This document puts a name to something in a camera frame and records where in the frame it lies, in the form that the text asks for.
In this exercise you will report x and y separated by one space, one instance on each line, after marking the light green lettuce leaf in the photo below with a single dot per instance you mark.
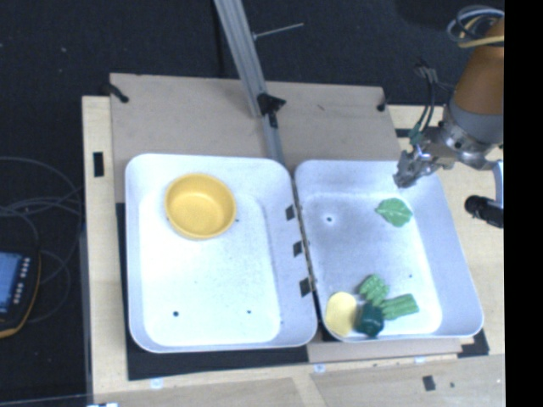
394 212

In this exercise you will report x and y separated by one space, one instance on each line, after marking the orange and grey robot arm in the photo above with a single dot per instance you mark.
481 87

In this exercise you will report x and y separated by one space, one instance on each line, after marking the dark green toy pepper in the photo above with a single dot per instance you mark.
370 320

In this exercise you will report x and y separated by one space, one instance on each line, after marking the light green ridged toy vegetable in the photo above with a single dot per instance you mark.
373 287
399 306

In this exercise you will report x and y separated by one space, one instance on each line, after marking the black cylinder on white bracket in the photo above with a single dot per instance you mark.
483 208

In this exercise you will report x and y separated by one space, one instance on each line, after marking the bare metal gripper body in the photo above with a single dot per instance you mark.
456 146

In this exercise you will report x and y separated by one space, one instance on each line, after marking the brown cardboard board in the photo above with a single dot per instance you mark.
191 117

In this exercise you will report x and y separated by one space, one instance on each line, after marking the yellow bowl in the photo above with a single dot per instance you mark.
199 206

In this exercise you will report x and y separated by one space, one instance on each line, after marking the thin black and white rod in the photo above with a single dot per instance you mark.
303 235

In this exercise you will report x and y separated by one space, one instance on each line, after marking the white plastic tray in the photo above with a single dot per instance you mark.
212 278
360 252

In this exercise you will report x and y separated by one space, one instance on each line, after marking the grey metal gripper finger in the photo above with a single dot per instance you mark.
402 171
421 171

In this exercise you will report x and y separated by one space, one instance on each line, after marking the yellow oval toy food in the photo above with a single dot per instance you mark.
340 314

